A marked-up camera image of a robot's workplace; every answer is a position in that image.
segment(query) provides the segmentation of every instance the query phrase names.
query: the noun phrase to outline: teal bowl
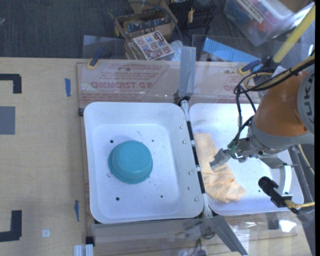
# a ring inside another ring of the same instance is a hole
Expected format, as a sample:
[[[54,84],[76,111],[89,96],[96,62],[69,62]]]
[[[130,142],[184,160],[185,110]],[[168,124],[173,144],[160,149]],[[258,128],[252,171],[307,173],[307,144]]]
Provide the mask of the teal bowl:
[[[150,150],[135,140],[117,145],[111,151],[108,163],[111,173],[128,184],[143,182],[150,176],[153,168]]]

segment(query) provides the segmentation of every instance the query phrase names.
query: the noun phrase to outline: white label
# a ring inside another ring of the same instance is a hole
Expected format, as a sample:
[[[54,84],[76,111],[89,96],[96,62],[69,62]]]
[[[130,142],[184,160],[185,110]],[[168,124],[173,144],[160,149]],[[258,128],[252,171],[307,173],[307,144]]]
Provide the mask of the white label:
[[[243,8],[245,8],[259,24],[261,24],[265,16],[255,7],[249,0],[236,0]]]

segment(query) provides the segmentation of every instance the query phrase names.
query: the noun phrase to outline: yellow pole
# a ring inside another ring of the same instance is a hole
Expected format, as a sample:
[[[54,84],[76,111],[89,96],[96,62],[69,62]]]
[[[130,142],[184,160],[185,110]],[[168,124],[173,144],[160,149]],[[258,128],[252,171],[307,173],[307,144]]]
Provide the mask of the yellow pole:
[[[273,56],[272,60],[275,63],[280,63],[283,58],[287,55],[290,49],[294,46],[294,44],[298,41],[298,39],[302,36],[302,34],[306,31],[306,29],[310,26],[310,24],[316,18],[316,4],[314,4],[310,11],[305,15],[301,23],[292,31],[290,36],[285,40],[280,49]]]

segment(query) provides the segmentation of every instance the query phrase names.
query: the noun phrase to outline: gray square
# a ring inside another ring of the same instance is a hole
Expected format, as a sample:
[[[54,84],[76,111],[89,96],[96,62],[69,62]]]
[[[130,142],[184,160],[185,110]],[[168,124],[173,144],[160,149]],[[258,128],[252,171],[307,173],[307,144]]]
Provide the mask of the gray square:
[[[0,135],[16,134],[16,107],[0,106]]]

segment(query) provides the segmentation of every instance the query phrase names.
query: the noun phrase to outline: blue striped object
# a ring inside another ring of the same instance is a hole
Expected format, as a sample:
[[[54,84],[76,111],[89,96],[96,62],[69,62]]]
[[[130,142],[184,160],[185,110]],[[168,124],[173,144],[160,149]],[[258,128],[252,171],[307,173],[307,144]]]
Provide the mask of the blue striped object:
[[[237,50],[220,42],[206,38],[202,48],[203,52],[212,54],[215,57],[227,62],[245,62],[251,63],[254,61],[260,61],[261,59],[245,53],[241,50]],[[260,69],[261,65],[256,66],[253,71]]]

